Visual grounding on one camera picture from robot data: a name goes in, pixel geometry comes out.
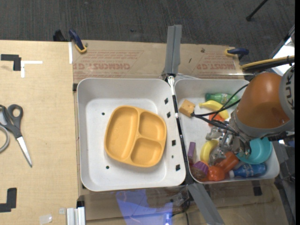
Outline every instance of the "scissors blade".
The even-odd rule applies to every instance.
[[[29,152],[27,150],[27,147],[26,147],[26,144],[25,144],[25,141],[24,141],[23,137],[22,136],[18,137],[17,141],[19,142],[19,145],[20,145],[20,147],[22,149],[22,152],[23,152],[23,154],[24,154],[27,162],[29,163],[30,167],[32,167],[32,162],[31,162],[31,159],[29,157]]]

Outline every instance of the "blue bottle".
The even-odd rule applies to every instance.
[[[237,170],[230,170],[229,176],[230,178],[234,177],[243,177],[243,178],[249,178],[249,177],[258,177],[266,173],[266,164],[260,163],[260,164],[244,164],[240,166]]]

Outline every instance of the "white plastic tray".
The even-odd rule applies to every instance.
[[[186,170],[171,89],[166,82],[159,79],[87,78],[78,84],[77,100],[81,180],[87,189],[112,191],[170,187],[184,181]],[[149,110],[165,120],[165,151],[157,165],[136,167],[118,162],[106,154],[106,126],[113,110],[121,105]]]
[[[205,94],[206,93],[235,93],[240,87],[247,84],[248,81],[242,79],[180,79],[175,84],[175,93],[177,97],[178,107],[181,106],[185,99],[194,103],[195,106],[195,114],[201,113],[209,113],[211,110],[208,110],[203,107],[199,107],[199,103],[205,102]],[[237,95],[241,97],[244,89],[239,92]],[[229,114],[235,109],[235,106],[228,109]],[[205,139],[206,134],[210,132],[210,126],[203,120],[198,118],[189,118],[181,113],[179,113],[180,124],[182,135],[184,138],[184,142],[186,148],[188,150],[189,143],[196,143],[196,153],[197,158],[200,160],[200,152],[202,146],[207,141]],[[239,181],[239,180],[260,180],[260,179],[272,179],[275,178],[279,174],[279,163],[274,151],[272,149],[271,155],[269,159],[265,162],[267,166],[267,172],[255,178],[232,178],[225,179],[220,182],[231,182],[231,181]],[[216,183],[216,182],[200,182],[204,184],[208,183]]]

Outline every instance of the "green bottle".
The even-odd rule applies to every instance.
[[[214,100],[214,101],[224,105],[228,101],[228,99],[231,98],[231,96],[232,95],[227,94],[227,93],[215,93],[215,94],[206,93],[205,101]],[[230,102],[227,103],[226,105],[231,105],[238,100],[239,100],[239,97],[234,95],[233,98],[230,100]]]

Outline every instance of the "gray carpet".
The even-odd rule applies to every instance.
[[[181,24],[181,43],[247,48],[241,62],[268,59],[295,23],[295,0],[0,0],[0,39],[166,43],[167,27]]]

